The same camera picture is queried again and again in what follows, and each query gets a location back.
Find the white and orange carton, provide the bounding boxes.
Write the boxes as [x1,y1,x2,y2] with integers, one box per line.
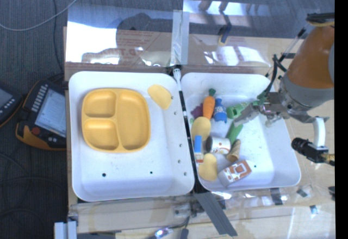
[217,159,252,188]

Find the white plastic tray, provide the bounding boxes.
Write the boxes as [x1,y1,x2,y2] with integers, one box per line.
[68,70,196,203]
[179,72,302,192]

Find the brown ice cream cone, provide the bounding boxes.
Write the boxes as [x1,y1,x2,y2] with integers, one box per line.
[226,139,242,163]

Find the thin black and white rod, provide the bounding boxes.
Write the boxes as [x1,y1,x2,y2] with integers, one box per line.
[172,67,198,172]

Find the blue bottle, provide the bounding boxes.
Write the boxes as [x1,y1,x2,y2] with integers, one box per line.
[212,97,228,124]

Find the orange carrot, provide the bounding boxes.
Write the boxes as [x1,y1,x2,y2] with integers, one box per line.
[202,88,216,120]

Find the yellow divided plate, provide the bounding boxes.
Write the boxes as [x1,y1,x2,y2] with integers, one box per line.
[81,87,151,154]

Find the purple grapes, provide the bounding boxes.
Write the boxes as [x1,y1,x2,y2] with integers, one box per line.
[190,104,204,119]

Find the yellow oval biscuit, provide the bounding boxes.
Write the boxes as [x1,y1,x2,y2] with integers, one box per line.
[147,84,173,111]
[190,116,212,142]
[198,153,219,182]

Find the green bottle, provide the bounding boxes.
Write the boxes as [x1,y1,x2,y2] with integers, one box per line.
[226,102,250,120]

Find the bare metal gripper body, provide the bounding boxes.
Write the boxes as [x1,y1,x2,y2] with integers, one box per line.
[255,92,323,125]

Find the white can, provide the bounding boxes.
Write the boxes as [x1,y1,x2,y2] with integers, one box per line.
[205,135,232,155]

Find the green cucumber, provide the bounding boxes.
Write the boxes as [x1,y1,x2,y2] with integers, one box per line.
[226,122,244,145]

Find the brown cardboard board red print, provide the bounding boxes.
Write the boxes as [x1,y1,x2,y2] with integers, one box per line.
[63,26,335,234]

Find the black cylinder on white bracket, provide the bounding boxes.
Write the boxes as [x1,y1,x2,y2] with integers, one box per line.
[291,116,330,164]

